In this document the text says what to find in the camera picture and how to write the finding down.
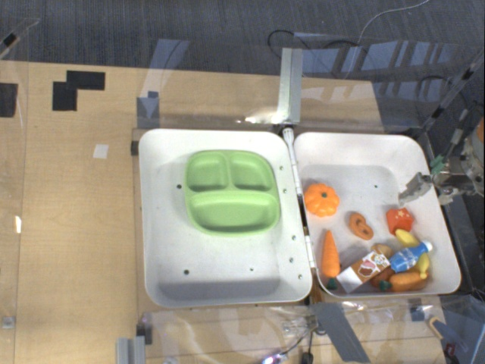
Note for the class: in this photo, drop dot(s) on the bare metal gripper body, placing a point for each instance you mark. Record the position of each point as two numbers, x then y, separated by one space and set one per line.
463 176

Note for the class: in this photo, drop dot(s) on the white plastic tray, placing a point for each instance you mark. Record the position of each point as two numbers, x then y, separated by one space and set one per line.
360 165
227 264

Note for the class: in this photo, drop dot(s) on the brown toy bread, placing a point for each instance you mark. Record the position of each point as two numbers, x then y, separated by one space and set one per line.
382 249

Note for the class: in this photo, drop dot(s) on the blue bottle with white cap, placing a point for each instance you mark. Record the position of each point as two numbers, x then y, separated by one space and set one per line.
407 258

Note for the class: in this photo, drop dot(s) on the red cube with yellow stars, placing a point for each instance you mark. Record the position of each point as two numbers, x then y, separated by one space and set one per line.
399 221

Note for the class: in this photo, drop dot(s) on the yellow banana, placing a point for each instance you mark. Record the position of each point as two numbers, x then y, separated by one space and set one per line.
406 237

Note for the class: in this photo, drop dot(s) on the orange carrot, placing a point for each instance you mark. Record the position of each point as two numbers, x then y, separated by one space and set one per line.
330 256
407 282

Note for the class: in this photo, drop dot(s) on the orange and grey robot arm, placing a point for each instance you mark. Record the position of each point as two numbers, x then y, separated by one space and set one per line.
482 130

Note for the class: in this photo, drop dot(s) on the green divided plate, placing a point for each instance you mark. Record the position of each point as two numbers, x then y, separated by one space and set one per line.
231 211

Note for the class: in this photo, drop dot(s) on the brown pretzel biscuit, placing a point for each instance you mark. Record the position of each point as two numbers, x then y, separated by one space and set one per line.
360 226

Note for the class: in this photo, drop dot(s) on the brown and white carton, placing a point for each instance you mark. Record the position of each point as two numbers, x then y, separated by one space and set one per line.
363 270

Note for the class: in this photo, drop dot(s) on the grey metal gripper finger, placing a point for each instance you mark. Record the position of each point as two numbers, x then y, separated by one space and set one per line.
415 187

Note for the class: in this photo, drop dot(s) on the orange toy pumpkin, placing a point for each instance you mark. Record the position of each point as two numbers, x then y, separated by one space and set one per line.
321 200

